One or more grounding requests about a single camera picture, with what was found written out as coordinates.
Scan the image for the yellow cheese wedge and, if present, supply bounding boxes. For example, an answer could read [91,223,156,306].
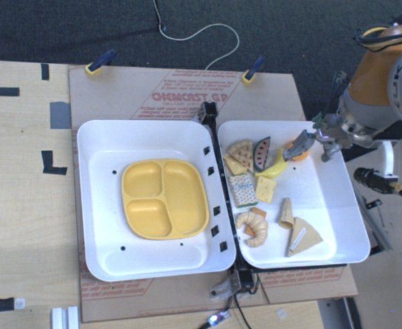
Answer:
[222,154,249,176]

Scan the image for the black cylinder on white bracket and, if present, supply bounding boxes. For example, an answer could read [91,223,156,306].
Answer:
[353,140,402,195]

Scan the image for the yellow banana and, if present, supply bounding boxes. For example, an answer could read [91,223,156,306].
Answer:
[254,147,288,180]

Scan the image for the tan toy croissant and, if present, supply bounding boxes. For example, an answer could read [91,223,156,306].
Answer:
[235,211,269,248]

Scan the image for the brown cardboard board red print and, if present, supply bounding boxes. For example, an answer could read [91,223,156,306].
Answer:
[68,64,360,324]

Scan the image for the toy watermelon slice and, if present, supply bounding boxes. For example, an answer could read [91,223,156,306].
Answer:
[252,136,272,172]

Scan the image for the toy pizza slice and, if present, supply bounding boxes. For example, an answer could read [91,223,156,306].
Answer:
[225,139,255,173]

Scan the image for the yellow divided plate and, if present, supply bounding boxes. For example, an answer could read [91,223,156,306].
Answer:
[121,158,210,241]

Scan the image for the small patterned white carton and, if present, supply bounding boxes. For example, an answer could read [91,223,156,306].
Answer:
[228,173,259,209]

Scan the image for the black block with wires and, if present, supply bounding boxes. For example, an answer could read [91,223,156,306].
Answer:
[235,267,257,293]
[199,101,219,125]

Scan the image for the orange toy fruit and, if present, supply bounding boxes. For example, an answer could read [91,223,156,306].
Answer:
[282,140,310,162]

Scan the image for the white plastic tray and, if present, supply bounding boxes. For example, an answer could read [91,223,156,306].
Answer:
[76,119,238,282]
[216,119,371,270]

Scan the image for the yellow square cheese slice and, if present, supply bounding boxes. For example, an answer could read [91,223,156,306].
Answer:
[254,175,277,204]

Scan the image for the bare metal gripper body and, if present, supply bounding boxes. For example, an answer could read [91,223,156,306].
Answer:
[314,112,382,149]

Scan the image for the tan triangular wedge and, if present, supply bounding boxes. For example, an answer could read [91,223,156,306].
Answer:
[286,217,324,258]

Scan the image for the tan ice cream cone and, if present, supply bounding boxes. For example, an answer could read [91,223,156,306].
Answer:
[277,197,295,230]

